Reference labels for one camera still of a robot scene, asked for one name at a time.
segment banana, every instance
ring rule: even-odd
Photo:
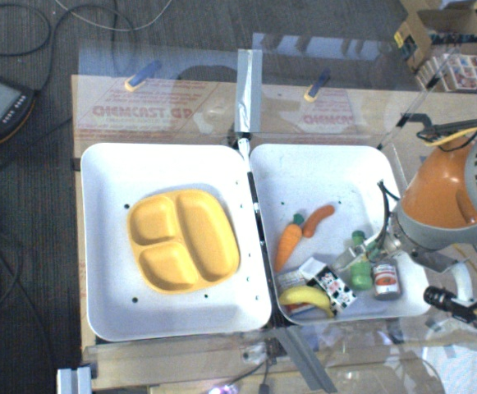
[[[312,304],[328,314],[329,318],[335,315],[331,310],[329,296],[323,290],[313,286],[294,286],[286,289],[278,297],[280,305]]]

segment toy carrot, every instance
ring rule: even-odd
[[[313,236],[319,223],[334,213],[335,208],[331,204],[326,204],[325,206],[317,208],[305,221],[302,235],[306,238]]]
[[[278,241],[278,251],[277,256],[274,260],[274,271],[280,272],[282,267],[287,262],[291,256],[293,250],[298,245],[299,241],[302,239],[302,228],[300,225],[304,221],[304,218],[300,214],[295,214],[293,216],[293,222],[286,226],[282,234],[280,235],[280,240]]]

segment table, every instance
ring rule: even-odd
[[[72,77],[84,363],[94,365],[92,386],[95,390],[156,385],[159,387],[152,388],[151,392],[209,390],[215,383],[255,366],[255,349],[277,349],[279,346],[271,346],[271,337],[264,331],[121,343],[99,341],[86,318],[79,160],[88,147],[99,142],[227,144],[233,137],[236,88],[240,83],[151,79],[144,92],[128,94],[120,91],[123,81],[124,78],[110,76]],[[314,104],[305,104],[302,95],[306,89],[307,86],[299,85],[262,84],[261,125],[251,143],[367,144],[376,147],[412,105],[419,109],[417,112],[428,113],[434,124],[477,118],[477,94],[420,95],[415,91],[324,88]],[[415,175],[423,157],[431,151],[415,138],[418,129],[415,124],[404,127],[399,137],[383,150],[392,164],[400,192]],[[470,258],[477,293],[477,255],[470,247],[461,245],[444,251],[457,259]],[[430,275],[429,278],[436,286],[452,287],[446,276]],[[434,337],[433,328],[425,324],[430,319],[433,323],[446,322],[441,321],[442,318],[439,312],[431,311],[427,316],[325,325],[302,331],[310,332],[308,340],[315,340],[320,363],[329,373],[334,369],[334,383],[351,389],[354,385],[350,388],[347,375],[354,369],[361,374],[382,375],[388,371],[382,368],[386,360],[403,364],[406,358],[411,360],[408,363],[414,369],[416,364],[423,363],[420,357],[427,347],[460,345],[463,341],[477,346],[477,336],[468,333],[466,328],[457,331],[453,328]],[[365,339],[361,333],[371,337]],[[377,340],[377,335],[384,333],[391,334],[391,338]],[[390,346],[393,337],[403,337],[404,343],[399,341]],[[419,369],[428,372],[422,366]],[[278,358],[270,372],[270,381],[278,387],[302,386],[295,364],[286,356]],[[251,383],[251,390],[257,389],[258,379]]]

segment gray carpet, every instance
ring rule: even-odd
[[[61,0],[113,7],[112,0]],[[52,27],[64,11],[54,0],[0,0],[39,9]],[[167,0],[117,0],[118,10],[143,25]],[[110,11],[79,13],[111,25]],[[163,16],[135,33],[139,45],[235,52],[258,44],[266,50],[266,80],[309,83],[319,68],[313,59],[277,54],[284,35],[352,39],[392,44],[406,12],[397,0],[173,0]],[[118,26],[125,27],[123,19]],[[0,52],[20,52],[44,38],[44,24],[32,11],[0,9]],[[118,45],[132,45],[116,34]],[[260,43],[254,36],[263,37]],[[65,16],[53,41],[53,68],[31,118],[0,145],[0,296],[6,294],[20,259],[20,285],[0,305],[0,393],[55,392],[55,369],[80,364],[76,206],[71,170],[70,77],[80,71],[87,42],[108,45],[111,33]],[[394,53],[375,75],[373,63],[331,60],[329,85],[362,89],[414,89]],[[0,57],[0,76],[38,88],[48,73],[50,47],[18,57]],[[218,80],[190,71],[190,79]]]

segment blue clamp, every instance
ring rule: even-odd
[[[314,102],[317,97],[319,96],[319,90],[323,86],[324,83],[326,83],[329,80],[329,77],[331,76],[330,70],[326,67],[323,69],[322,74],[320,75],[319,79],[314,82],[306,91],[304,94],[304,99],[307,102]]]
[[[145,82],[145,79],[154,77],[154,74],[156,73],[156,71],[158,71],[161,68],[162,68],[162,63],[159,62],[158,60],[154,60],[153,62],[148,64],[146,67],[138,71],[135,75],[125,80],[125,89],[127,89],[129,92],[134,92],[136,89],[138,89],[140,86],[143,85],[143,83]]]

